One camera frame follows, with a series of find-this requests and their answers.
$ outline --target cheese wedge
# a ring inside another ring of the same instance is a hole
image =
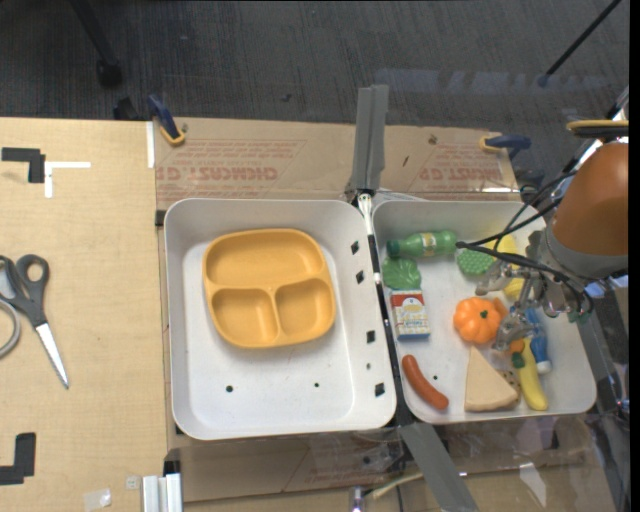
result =
[[[518,392],[489,364],[476,347],[471,346],[464,410],[493,411],[513,406],[517,400]]]

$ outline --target yellow plate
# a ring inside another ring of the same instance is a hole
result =
[[[202,275],[213,323],[234,345],[304,343],[333,325],[327,262],[302,231],[257,229],[216,238],[205,250]]]

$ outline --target toy bottle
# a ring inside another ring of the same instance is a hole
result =
[[[453,254],[456,251],[458,238],[453,231],[431,231],[414,233],[404,240],[388,240],[387,252],[389,256],[410,256],[414,258],[428,258],[440,254]]]
[[[536,361],[538,373],[541,375],[549,373],[551,371],[551,361],[547,355],[547,336],[533,308],[527,308],[524,314],[533,325],[530,348]]]

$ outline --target scissor blade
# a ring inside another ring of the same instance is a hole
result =
[[[64,387],[69,389],[69,379],[67,379],[67,372],[64,371],[62,358],[60,357],[60,352],[58,352],[56,342],[53,339],[53,333],[51,332],[49,324],[39,325],[38,327],[36,327],[36,331],[40,335],[40,340],[42,341],[42,344],[47,351],[49,360],[51,361],[53,368],[56,370],[58,377],[60,377],[60,380],[62,381],[62,384],[64,384]]]

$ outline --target white tray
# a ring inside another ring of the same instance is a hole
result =
[[[300,345],[239,348],[213,325],[202,256],[221,235],[276,227],[305,231],[322,248],[336,319],[321,338]],[[185,434],[221,440],[367,430],[391,420],[396,394],[389,353],[367,233],[353,206],[329,200],[185,199],[167,211],[165,244],[172,407]]]
[[[500,232],[520,208],[517,202],[455,202],[455,201],[387,201],[373,214],[373,225],[378,244],[380,262],[386,257],[386,242],[401,239],[420,231],[451,229],[462,241],[472,242]],[[529,208],[520,218],[536,213]],[[543,229],[538,219],[515,233],[518,249],[524,251],[532,231]],[[449,398],[449,407],[438,411],[426,404],[406,382],[402,375],[407,405],[419,419],[432,424],[460,423],[501,418],[581,413],[588,410],[596,399],[593,373],[582,344],[578,328],[569,323],[566,315],[550,319],[541,312],[541,320],[548,338],[548,355],[553,369],[540,377],[549,400],[546,411],[531,410],[524,399],[513,410],[495,412],[465,412],[464,391],[469,345],[462,341],[453,327],[453,313],[457,302],[475,295],[476,280],[465,277],[459,270],[455,256],[439,256],[419,260],[422,275],[422,293],[431,326],[427,340],[396,341],[398,360],[413,354],[429,381]],[[487,296],[500,297],[502,292]],[[506,354],[490,348],[481,349],[495,366],[510,367]]]

